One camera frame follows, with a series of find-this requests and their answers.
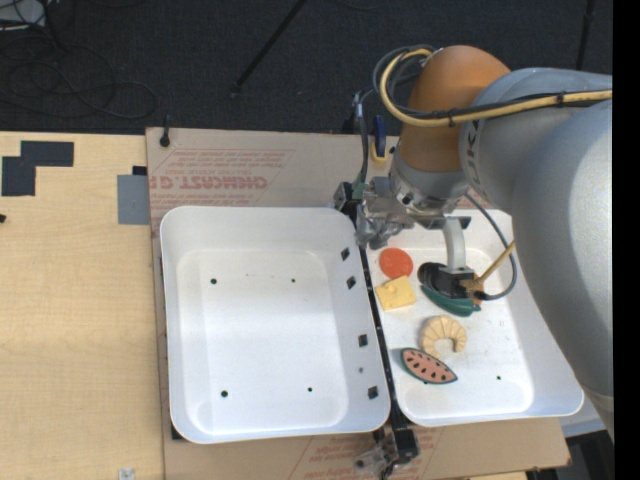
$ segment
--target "empty white tray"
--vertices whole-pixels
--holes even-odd
[[[170,412],[195,443],[365,432],[390,399],[354,227],[183,206],[160,227]]]
[[[498,210],[489,213],[510,242],[513,237],[510,216]],[[467,265],[481,275],[504,251],[504,246],[478,210],[460,209],[453,215],[471,216],[464,231]],[[403,249],[414,264],[410,281],[417,302],[389,311],[379,309],[398,404],[411,421],[441,426],[566,416],[580,409],[584,399],[582,389],[542,319],[520,270],[515,289],[508,296],[485,301],[480,311],[459,317],[431,302],[421,291],[416,276],[422,263],[447,263],[442,231],[428,231],[416,225],[390,238],[388,246]],[[388,280],[378,261],[382,250],[367,253],[374,286]],[[507,260],[487,279],[485,291],[500,293],[510,280],[511,265]],[[420,348],[420,331],[425,321],[435,315],[449,315],[457,320],[466,330],[467,343],[462,352],[454,352],[450,340],[436,342],[442,361],[458,380],[425,385],[407,373],[400,361],[400,351],[405,347]]]

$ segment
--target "light wood surface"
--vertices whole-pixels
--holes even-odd
[[[0,133],[75,142],[36,195],[0,197],[0,478],[163,478],[148,226],[118,224],[117,176],[141,136]]]

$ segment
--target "red circle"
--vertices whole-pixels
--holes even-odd
[[[389,247],[380,253],[380,268],[391,279],[408,276],[413,271],[411,257],[402,249]]]

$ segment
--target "toy watermelon slice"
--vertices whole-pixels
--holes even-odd
[[[402,362],[411,375],[430,384],[448,384],[458,380],[458,376],[440,359],[417,348],[402,349]]]

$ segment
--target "black fabric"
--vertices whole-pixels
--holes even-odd
[[[0,129],[144,133],[171,126],[340,133],[376,62],[419,43],[468,44],[511,69],[612,74],[613,0],[59,0],[44,29],[0,31]],[[399,123],[380,102],[365,106]]]

